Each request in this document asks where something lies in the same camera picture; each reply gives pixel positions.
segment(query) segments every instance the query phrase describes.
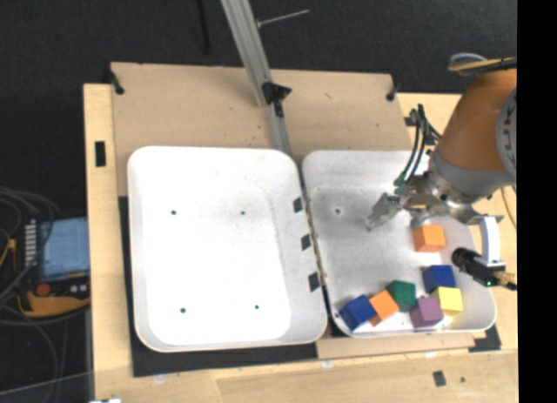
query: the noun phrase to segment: black mat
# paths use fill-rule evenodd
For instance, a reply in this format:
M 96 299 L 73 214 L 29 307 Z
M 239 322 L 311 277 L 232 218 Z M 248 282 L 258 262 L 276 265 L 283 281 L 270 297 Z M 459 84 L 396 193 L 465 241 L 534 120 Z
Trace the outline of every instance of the black mat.
M 136 334 L 131 299 L 130 238 L 128 198 L 118 198 L 124 252 L 125 288 L 130 315 L 131 356 L 136 377 L 160 373 L 178 373 L 199 369 L 257 366 L 317 358 L 315 343 L 298 346 L 226 349 L 192 353 L 160 353 L 144 345 Z

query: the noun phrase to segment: empty white tray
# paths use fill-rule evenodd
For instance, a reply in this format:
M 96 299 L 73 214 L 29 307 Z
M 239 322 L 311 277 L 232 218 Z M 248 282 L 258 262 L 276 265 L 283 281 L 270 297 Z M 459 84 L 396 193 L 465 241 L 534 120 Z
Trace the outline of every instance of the empty white tray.
M 322 335 L 325 303 L 291 158 L 148 146 L 130 157 L 128 194 L 135 324 L 149 348 L 280 346 Z
M 442 225 L 446 236 L 446 247 L 434 253 L 414 250 L 408 212 L 399 212 L 370 232 L 366 229 L 366 216 L 383 192 L 393 193 L 393 180 L 409 157 L 409 151 L 315 151 L 303 162 L 309 209 L 334 321 L 341 331 L 358 338 L 485 330 L 496 316 L 491 290 L 455 266 L 456 286 L 461 290 L 464 310 L 434 327 L 414 330 L 408 313 L 398 312 L 376 326 L 366 322 L 350 332 L 339 316 L 339 310 L 348 301 L 362 294 L 371 297 L 395 279 L 413 282 L 417 296 L 427 296 L 422 267 L 452 265 L 451 254 L 456 248 L 476 249 L 470 229 L 450 217 L 430 221 Z M 426 165 L 424 157 L 418 174 Z

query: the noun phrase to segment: yellow cube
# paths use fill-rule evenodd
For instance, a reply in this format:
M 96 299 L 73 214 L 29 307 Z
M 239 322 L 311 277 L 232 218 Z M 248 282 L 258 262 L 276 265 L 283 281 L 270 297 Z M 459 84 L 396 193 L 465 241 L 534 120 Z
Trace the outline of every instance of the yellow cube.
M 462 293 L 456 287 L 437 287 L 431 296 L 439 300 L 441 310 L 445 316 L 455 316 L 462 312 Z

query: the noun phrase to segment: cube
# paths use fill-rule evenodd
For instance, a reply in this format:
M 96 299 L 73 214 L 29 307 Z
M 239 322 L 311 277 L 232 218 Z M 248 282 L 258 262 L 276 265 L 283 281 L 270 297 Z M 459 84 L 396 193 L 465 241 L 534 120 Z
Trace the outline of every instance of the cube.
M 416 252 L 438 252 L 446 245 L 441 225 L 422 225 L 412 233 Z
M 456 287 L 437 287 L 432 296 L 439 300 L 441 310 L 445 316 L 455 316 L 462 312 L 462 293 Z
M 369 298 L 369 302 L 375 309 L 376 314 L 370 319 L 372 326 L 376 326 L 384 319 L 389 318 L 399 311 L 399 306 L 387 290 L 377 293 Z
M 401 312 L 408 312 L 416 305 L 416 285 L 395 279 L 386 290 L 391 293 Z
M 365 295 L 360 295 L 345 304 L 339 312 L 351 331 L 354 331 L 367 320 L 376 315 L 375 309 Z
M 455 287 L 453 268 L 450 265 L 431 265 L 422 273 L 424 287 L 431 293 L 437 287 Z
M 439 300 L 434 296 L 416 299 L 416 306 L 408 314 L 415 328 L 435 326 L 445 318 Z

